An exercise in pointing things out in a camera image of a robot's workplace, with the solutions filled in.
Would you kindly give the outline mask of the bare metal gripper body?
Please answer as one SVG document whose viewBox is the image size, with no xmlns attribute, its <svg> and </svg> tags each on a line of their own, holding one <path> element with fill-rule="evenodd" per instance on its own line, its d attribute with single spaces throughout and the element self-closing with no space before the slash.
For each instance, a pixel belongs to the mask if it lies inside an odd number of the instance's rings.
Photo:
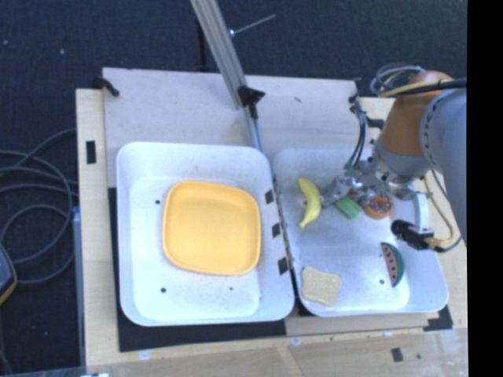
<svg viewBox="0 0 503 377">
<path fill-rule="evenodd" d="M 400 200 L 411 200 L 416 195 L 412 188 L 412 178 L 394 172 L 380 158 L 361 159 L 356 163 L 347 162 L 343 174 L 354 189 L 368 189 L 377 196 L 392 196 Z"/>
</svg>

